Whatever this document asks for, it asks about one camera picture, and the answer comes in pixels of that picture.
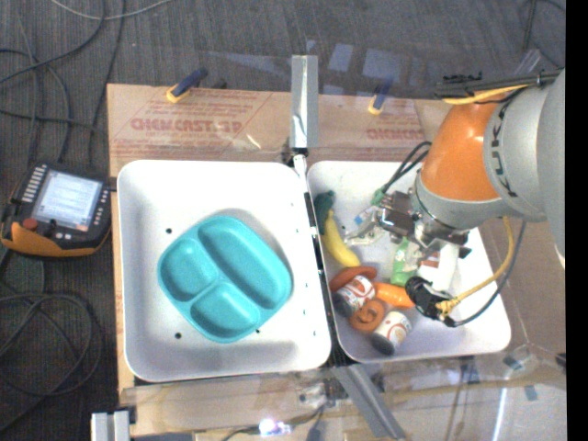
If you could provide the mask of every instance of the toy can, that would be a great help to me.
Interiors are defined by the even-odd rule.
[[[357,275],[333,294],[333,305],[336,311],[348,318],[374,297],[376,290],[371,281]]]
[[[412,328],[406,315],[398,311],[390,311],[371,335],[371,344],[380,353],[391,356]]]

